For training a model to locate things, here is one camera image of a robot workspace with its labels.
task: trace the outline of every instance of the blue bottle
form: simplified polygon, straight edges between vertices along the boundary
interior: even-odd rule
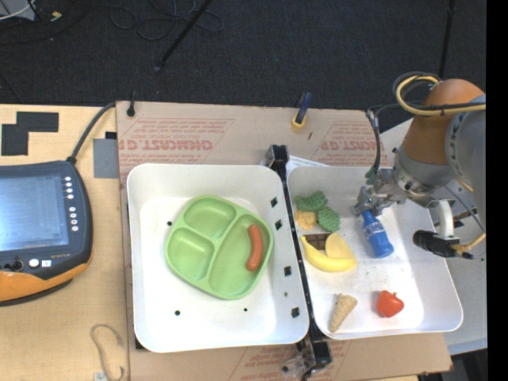
[[[368,242],[374,250],[374,255],[377,258],[389,256],[394,251],[394,246],[388,240],[387,232],[384,227],[370,210],[362,212],[364,217],[364,233]]]

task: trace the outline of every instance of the black carpet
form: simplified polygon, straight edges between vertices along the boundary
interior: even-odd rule
[[[401,74],[440,71],[447,18],[441,76],[487,88],[487,0],[213,0],[155,71],[204,1],[37,0],[34,21],[0,21],[0,103],[102,106],[134,92],[294,106],[310,92],[311,107],[365,110],[394,102]],[[380,130],[410,117],[386,112]]]

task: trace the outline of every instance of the toy sausage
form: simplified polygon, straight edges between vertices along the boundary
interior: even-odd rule
[[[255,271],[260,266],[261,257],[263,256],[263,238],[257,225],[250,225],[248,227],[248,235],[251,239],[251,255],[245,267],[249,271]]]

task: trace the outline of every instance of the white plastic tray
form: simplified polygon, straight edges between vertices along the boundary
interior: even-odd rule
[[[146,349],[293,344],[306,335],[309,314],[283,186],[275,172],[256,165],[142,164],[130,172],[127,190],[134,330]],[[273,229],[267,268],[242,299],[222,300],[194,288],[165,260],[164,242],[171,229],[167,223],[177,219],[189,200],[204,194],[251,210]]]
[[[462,306],[445,259],[422,250],[412,240],[419,229],[435,231],[428,210],[409,200],[385,209],[378,219],[394,245],[394,253],[381,259],[373,256],[362,232],[363,218],[352,213],[367,171],[362,167],[297,167],[288,176],[291,198],[324,192],[328,206],[341,217],[338,233],[358,260],[352,271],[330,273],[304,258],[317,326],[337,340],[457,329],[463,319]],[[306,231],[296,226],[298,237],[325,232],[318,227]],[[402,312],[390,318],[376,312],[382,290],[397,293],[405,303]],[[331,333],[329,321],[339,293],[354,296],[358,304],[339,330]]]

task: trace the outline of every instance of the divided plate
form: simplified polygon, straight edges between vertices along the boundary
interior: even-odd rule
[[[252,244],[248,229],[256,225],[263,243],[260,264],[247,269]],[[267,265],[273,235],[267,224],[244,207],[217,196],[192,199],[172,225],[166,261],[195,287],[223,299],[250,293]]]

